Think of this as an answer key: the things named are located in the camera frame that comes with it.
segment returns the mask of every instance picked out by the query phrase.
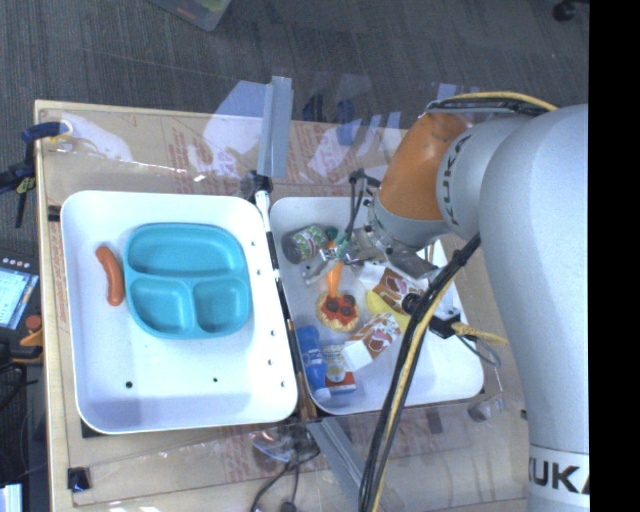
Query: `black cable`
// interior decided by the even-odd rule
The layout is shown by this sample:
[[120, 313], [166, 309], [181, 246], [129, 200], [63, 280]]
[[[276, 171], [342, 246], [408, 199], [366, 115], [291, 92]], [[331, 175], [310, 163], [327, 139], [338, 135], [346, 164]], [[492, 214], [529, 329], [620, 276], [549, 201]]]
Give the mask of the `black cable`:
[[274, 476], [271, 480], [269, 480], [268, 482], [266, 482], [258, 491], [258, 493], [256, 494], [255, 498], [253, 499], [253, 503], [251, 504], [251, 508], [249, 509], [249, 512], [256, 512], [256, 509], [258, 508], [258, 502], [260, 501], [260, 498], [262, 498], [262, 496], [264, 496], [264, 494], [271, 489], [271, 487], [273, 487], [273, 485], [280, 480], [280, 478], [287, 473], [287, 471], [289, 471], [289, 469], [291, 469], [291, 461], [288, 460], [285, 465], [284, 468], [282, 468], [282, 471], [280, 471], [280, 473], [278, 473], [276, 476]]
[[[460, 270], [460, 268], [462, 268], [467, 263], [468, 259], [473, 255], [473, 253], [479, 246], [480, 246], [480, 235], [478, 234], [474, 236], [471, 240], [469, 240], [469, 242], [461, 250], [455, 251], [449, 263], [441, 268], [440, 272], [429, 284], [429, 288], [420, 297], [418, 303], [415, 306], [415, 309], [411, 315], [409, 324], [407, 326], [407, 329], [402, 339], [402, 344], [398, 352], [398, 359], [394, 369], [391, 384], [389, 386], [389, 391], [387, 392], [387, 395], [385, 397], [384, 404], [382, 406], [382, 410], [378, 418], [378, 423], [376, 424], [376, 429], [374, 431], [374, 434], [371, 440], [371, 445], [369, 448], [369, 454], [367, 456], [365, 468], [362, 473], [362, 481], [361, 481], [360, 491], [358, 495], [358, 504], [359, 504], [360, 512], [369, 512], [371, 510], [371, 506], [373, 505], [372, 498], [374, 497], [375, 490], [379, 487], [381, 483], [382, 475], [384, 473], [384, 467], [386, 465], [386, 461], [388, 460], [389, 453], [391, 450], [392, 441], [395, 436], [396, 430], [398, 428], [398, 424], [400, 422], [401, 414], [399, 413], [395, 416], [390, 426], [390, 430], [389, 430], [390, 435], [387, 439], [387, 444], [384, 448], [383, 454], [380, 457], [380, 462], [378, 463], [382, 437], [384, 435], [384, 431], [386, 430], [386, 427], [389, 421], [393, 399], [398, 390], [400, 376], [404, 368], [404, 365], [407, 361], [411, 340], [414, 336], [415, 330], [418, 327], [419, 323], [424, 318], [424, 316], [426, 315], [427, 311], [431, 307], [433, 301], [436, 299], [438, 294], [455, 277], [458, 270]], [[413, 375], [417, 367], [417, 362], [419, 359], [420, 350], [422, 348], [423, 341], [424, 341], [424, 336], [418, 341], [416, 356], [413, 359], [411, 366], [409, 368], [408, 383], [410, 383], [413, 379]], [[404, 404], [406, 402], [406, 397], [409, 392], [409, 388], [410, 386], [405, 386], [403, 393], [401, 395], [400, 411], [402, 410], [402, 407], [404, 407]]]
[[302, 466], [303, 464], [306, 464], [307, 462], [309, 462], [312, 459], [315, 459], [318, 455], [320, 455], [320, 449], [316, 447], [316, 450], [314, 451], [314, 453], [312, 455], [310, 455], [309, 457], [306, 457], [303, 460], [300, 460], [300, 454], [296, 451], [295, 452], [295, 462], [292, 464], [291, 462], [291, 458], [285, 463], [284, 468], [282, 469], [282, 471], [280, 471], [276, 476], [274, 476], [271, 480], [269, 480], [268, 482], [266, 482], [261, 488], [260, 490], [257, 492], [255, 498], [253, 499], [253, 503], [251, 504], [251, 508], [249, 509], [249, 512], [256, 512], [257, 508], [258, 508], [258, 503], [260, 502], [260, 499], [262, 498], [262, 496], [265, 495], [265, 493], [271, 489], [271, 487], [274, 486], [274, 484], [280, 480], [280, 478], [282, 478], [284, 475], [286, 475], [289, 471], [291, 471], [292, 469], [295, 470], [295, 480], [294, 480], [294, 488], [293, 488], [293, 495], [291, 497], [291, 503], [293, 503], [297, 491], [298, 491], [298, 480], [300, 477], [300, 466]]
[[346, 233], [345, 240], [351, 239], [351, 234], [353, 233], [353, 226], [356, 222], [356, 217], [358, 216], [358, 211], [360, 210], [360, 206], [362, 205], [362, 199], [364, 196], [366, 186], [363, 186], [360, 189], [360, 193], [358, 194], [358, 199], [356, 201], [356, 185], [358, 181], [360, 181], [361, 179], [364, 179], [364, 180], [367, 179], [366, 175], [364, 174], [364, 169], [362, 168], [352, 172], [349, 175], [349, 183], [351, 184], [351, 208], [350, 208], [349, 224], [345, 229], [345, 233]]
[[[456, 336], [465, 345], [465, 347], [467, 347], [469, 350], [471, 350], [471, 352], [473, 352], [475, 355], [477, 355], [485, 363], [490, 364], [494, 368], [500, 368], [500, 366], [502, 366], [502, 360], [500, 359], [500, 356], [497, 354], [497, 352], [495, 350], [493, 350], [493, 348], [491, 346], [489, 346], [488, 343], [485, 343], [484, 341], [482, 341], [477, 336], [473, 336], [473, 335], [470, 335], [470, 334], [467, 334], [465, 336], [460, 336], [460, 335], [456, 335]], [[488, 357], [486, 357], [484, 355], [482, 355], [477, 349], [472, 347], [470, 345], [471, 342], [482, 346], [487, 352], [489, 352], [489, 354], [491, 354], [491, 357], [493, 357], [493, 360], [489, 359]]]
[[293, 492], [291, 493], [291, 503], [296, 501], [296, 494], [298, 493], [298, 480], [300, 479], [300, 461], [298, 459], [298, 452], [296, 452], [295, 470], [296, 472], [293, 480]]
[[22, 363], [9, 363], [1, 367], [0, 375], [15, 370], [20, 372], [20, 378], [18, 382], [13, 385], [13, 389], [11, 389], [9, 394], [0, 402], [0, 411], [2, 411], [7, 405], [9, 405], [9, 402], [11, 402], [11, 400], [13, 400], [20, 392], [20, 390], [27, 384], [27, 367]]

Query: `black clamp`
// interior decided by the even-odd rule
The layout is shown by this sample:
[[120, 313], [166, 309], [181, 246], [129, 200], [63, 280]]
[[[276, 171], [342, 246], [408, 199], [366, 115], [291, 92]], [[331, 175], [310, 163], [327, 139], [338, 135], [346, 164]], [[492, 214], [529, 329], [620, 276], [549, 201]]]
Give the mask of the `black clamp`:
[[240, 194], [250, 203], [256, 203], [256, 192], [265, 191], [267, 194], [273, 192], [273, 182], [268, 176], [262, 176], [257, 171], [249, 171], [240, 182]]
[[89, 469], [83, 467], [67, 469], [67, 489], [71, 492], [82, 492], [91, 489]]
[[57, 137], [69, 131], [69, 126], [60, 122], [47, 122], [34, 125], [22, 132], [22, 140], [27, 145], [24, 160], [9, 166], [9, 170], [0, 173], [0, 194], [15, 190], [19, 194], [18, 212], [15, 227], [22, 225], [27, 192], [36, 186], [36, 170], [33, 155], [36, 140]]

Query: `white tray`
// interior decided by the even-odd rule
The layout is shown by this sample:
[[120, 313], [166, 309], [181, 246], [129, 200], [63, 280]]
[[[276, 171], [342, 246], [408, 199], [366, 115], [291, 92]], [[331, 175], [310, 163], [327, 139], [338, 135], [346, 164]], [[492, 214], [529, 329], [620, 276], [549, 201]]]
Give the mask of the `white tray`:
[[[77, 406], [89, 427], [121, 434], [273, 422], [293, 412], [291, 353], [255, 206], [237, 197], [84, 191], [61, 217]], [[154, 222], [215, 225], [238, 239], [253, 302], [239, 331], [160, 339], [135, 323], [126, 299], [107, 303], [96, 248], [106, 243], [122, 258], [133, 229]]]
[[[337, 333], [322, 326], [315, 314], [315, 301], [321, 292], [326, 291], [326, 281], [320, 279], [307, 286], [302, 277], [305, 262], [294, 265], [285, 258], [282, 237], [310, 224], [335, 226], [343, 230], [348, 223], [349, 212], [350, 199], [342, 197], [284, 198], [277, 201], [271, 210], [271, 227], [293, 323], [296, 327], [314, 325], [320, 331], [321, 341], [342, 342], [349, 334]], [[361, 208], [355, 227], [364, 224], [365, 215], [366, 208]], [[434, 263], [444, 265], [446, 259], [442, 246], [438, 243], [435, 249]], [[348, 267], [344, 267], [340, 290], [351, 293], [360, 304], [359, 325], [366, 322], [371, 317], [366, 306], [367, 290]], [[465, 321], [455, 286], [452, 285], [450, 290], [454, 295], [453, 304], [462, 311], [461, 317]], [[332, 396], [328, 401], [316, 405], [335, 415], [380, 410], [391, 383], [399, 345], [393, 344], [371, 364], [354, 373], [356, 391]], [[456, 338], [445, 340], [427, 331], [406, 404], [414, 406], [470, 398], [480, 392], [483, 382], [482, 365], [475, 354]]]

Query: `toy hot dog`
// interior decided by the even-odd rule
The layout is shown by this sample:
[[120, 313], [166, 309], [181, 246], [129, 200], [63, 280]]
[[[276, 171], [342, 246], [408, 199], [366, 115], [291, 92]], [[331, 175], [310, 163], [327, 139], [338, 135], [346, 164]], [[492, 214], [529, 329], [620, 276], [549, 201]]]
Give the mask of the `toy hot dog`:
[[101, 245], [96, 249], [96, 257], [107, 274], [109, 283], [107, 302], [112, 306], [119, 306], [124, 300], [124, 276], [120, 263], [106, 245]]

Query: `clear plastic panel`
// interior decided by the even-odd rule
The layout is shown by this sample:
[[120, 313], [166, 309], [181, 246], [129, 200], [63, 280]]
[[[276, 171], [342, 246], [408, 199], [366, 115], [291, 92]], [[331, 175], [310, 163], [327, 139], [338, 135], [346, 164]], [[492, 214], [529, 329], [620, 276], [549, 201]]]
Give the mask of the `clear plastic panel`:
[[[257, 168], [264, 107], [258, 99], [265, 87], [238, 93], [253, 99], [253, 115], [166, 115], [83, 105], [42, 110], [41, 122], [70, 127], [67, 134], [42, 144], [53, 169], [46, 174], [49, 204], [61, 206], [72, 193], [87, 189], [238, 195], [242, 177]], [[235, 102], [242, 104], [230, 101], [222, 111], [232, 111]], [[64, 172], [64, 179], [56, 171]]]
[[[337, 419], [356, 453], [351, 460], [347, 452], [340, 453], [346, 464], [356, 467], [366, 460], [376, 421], [377, 415], [370, 413]], [[304, 424], [260, 427], [221, 429], [197, 442], [93, 464], [86, 468], [91, 488], [75, 493], [74, 501], [89, 505], [117, 500], [122, 506], [134, 498], [195, 489], [206, 493], [239, 484], [245, 490], [242, 509], [248, 510], [258, 489], [287, 462], [298, 460], [299, 474], [304, 475], [299, 476], [295, 500], [300, 510], [334, 510], [335, 503], [346, 504], [343, 510], [356, 509], [356, 479], [341, 481], [342, 475], [332, 472], [331, 461]], [[528, 451], [518, 442], [526, 431], [518, 404], [502, 395], [480, 403], [405, 410], [390, 454], [385, 510], [426, 512], [523, 499]], [[294, 476], [292, 465], [265, 492], [264, 503], [286, 501]]]

